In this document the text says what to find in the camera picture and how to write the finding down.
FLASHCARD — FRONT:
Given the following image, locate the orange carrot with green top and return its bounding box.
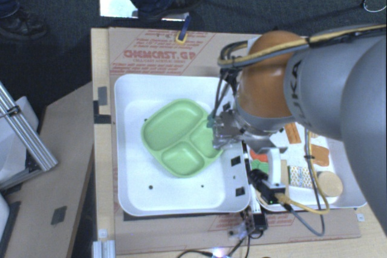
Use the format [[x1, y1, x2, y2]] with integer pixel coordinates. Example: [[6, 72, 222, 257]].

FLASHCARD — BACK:
[[249, 149, 270, 173]]

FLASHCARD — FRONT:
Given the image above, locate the brown cardboard board red print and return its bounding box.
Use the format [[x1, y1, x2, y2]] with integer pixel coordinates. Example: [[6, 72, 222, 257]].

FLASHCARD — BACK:
[[90, 27, 362, 255]]

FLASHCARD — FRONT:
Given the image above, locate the orange wafer biscuit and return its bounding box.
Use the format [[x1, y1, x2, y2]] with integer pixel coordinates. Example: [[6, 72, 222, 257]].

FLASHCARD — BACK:
[[284, 121, 302, 145]]

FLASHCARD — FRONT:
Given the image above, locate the tan round biscuit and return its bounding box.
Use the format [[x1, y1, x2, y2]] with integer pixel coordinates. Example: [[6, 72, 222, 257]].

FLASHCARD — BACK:
[[316, 171, 344, 199]]

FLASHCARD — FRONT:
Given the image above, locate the black block with thin wires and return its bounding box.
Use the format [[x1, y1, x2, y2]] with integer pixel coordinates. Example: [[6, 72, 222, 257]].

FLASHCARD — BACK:
[[252, 213, 268, 232]]

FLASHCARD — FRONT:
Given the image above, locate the yellow printed packet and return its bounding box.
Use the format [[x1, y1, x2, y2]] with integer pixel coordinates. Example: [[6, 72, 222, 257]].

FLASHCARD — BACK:
[[287, 164, 316, 190]]

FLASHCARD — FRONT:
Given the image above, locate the white plastic tray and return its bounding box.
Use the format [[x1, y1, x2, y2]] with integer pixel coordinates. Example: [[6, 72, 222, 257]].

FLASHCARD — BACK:
[[114, 73, 252, 217], [243, 122, 368, 213]]

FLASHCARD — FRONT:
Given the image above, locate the black cylinder on white bracket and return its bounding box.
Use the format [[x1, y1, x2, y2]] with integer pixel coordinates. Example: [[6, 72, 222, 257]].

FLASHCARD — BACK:
[[247, 147, 288, 206]]

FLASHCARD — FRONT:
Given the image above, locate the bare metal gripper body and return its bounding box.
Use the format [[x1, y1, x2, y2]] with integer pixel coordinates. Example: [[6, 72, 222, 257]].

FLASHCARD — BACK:
[[212, 110, 278, 155]]

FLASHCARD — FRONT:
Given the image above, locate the green divided plate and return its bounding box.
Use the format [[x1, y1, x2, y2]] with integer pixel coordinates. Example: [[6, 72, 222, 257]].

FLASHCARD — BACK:
[[140, 98, 225, 179]]

